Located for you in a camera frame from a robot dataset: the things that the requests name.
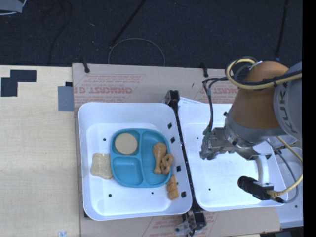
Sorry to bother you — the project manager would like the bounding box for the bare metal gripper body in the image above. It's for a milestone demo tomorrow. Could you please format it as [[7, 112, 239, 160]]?
[[208, 127, 244, 158]]

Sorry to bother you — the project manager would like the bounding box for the thin black and white rod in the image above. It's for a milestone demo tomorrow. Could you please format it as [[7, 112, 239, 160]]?
[[172, 100, 199, 215]]

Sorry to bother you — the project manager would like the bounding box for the white plastic tray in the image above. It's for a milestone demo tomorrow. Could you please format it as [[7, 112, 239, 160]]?
[[78, 102, 193, 221], [177, 97, 289, 212]]

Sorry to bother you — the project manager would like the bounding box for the tan pretzel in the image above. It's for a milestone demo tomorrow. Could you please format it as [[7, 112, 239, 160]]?
[[160, 153, 174, 175]]

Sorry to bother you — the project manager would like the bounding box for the tan chicken drumstick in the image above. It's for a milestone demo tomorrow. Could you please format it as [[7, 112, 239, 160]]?
[[152, 142, 168, 175]]

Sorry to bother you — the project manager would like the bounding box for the orange ridged pastry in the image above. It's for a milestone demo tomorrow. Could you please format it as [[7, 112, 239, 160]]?
[[165, 174, 180, 200]]

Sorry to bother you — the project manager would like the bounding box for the blue divided plate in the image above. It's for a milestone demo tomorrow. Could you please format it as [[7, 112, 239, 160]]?
[[110, 128, 172, 189]]

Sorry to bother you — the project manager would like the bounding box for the tan round biscuit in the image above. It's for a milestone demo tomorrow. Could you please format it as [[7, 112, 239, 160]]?
[[114, 133, 138, 155]]

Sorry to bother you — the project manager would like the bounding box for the brown cardboard board red print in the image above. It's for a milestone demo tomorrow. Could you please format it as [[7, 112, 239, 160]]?
[[72, 62, 282, 237]]

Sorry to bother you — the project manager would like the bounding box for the beige bread slice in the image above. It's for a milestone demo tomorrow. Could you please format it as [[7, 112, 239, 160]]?
[[90, 153, 114, 180]]

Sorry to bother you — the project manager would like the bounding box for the black cylinder on white bracket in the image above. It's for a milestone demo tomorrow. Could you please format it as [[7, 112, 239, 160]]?
[[237, 153, 275, 201]]

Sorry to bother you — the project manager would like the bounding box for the black block with thin wires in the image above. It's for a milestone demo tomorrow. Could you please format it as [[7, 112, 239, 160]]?
[[164, 90, 180, 106], [192, 212, 207, 231]]

